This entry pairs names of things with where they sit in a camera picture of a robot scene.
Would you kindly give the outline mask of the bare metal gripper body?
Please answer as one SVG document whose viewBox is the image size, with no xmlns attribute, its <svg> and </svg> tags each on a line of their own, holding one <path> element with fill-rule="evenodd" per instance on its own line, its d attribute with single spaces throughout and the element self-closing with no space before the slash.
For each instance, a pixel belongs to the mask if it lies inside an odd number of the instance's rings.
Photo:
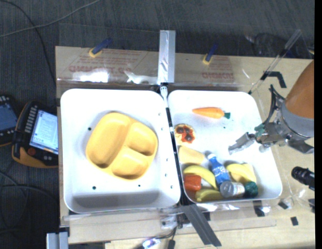
<svg viewBox="0 0 322 249">
<path fill-rule="evenodd" d="M 256 141 L 260 144 L 259 151 L 262 153 L 273 145 L 287 145 L 303 154 L 314 153 L 314 147 L 305 142 L 308 136 L 296 133 L 280 121 L 262 123 L 255 127 L 255 132 Z"/>
</svg>

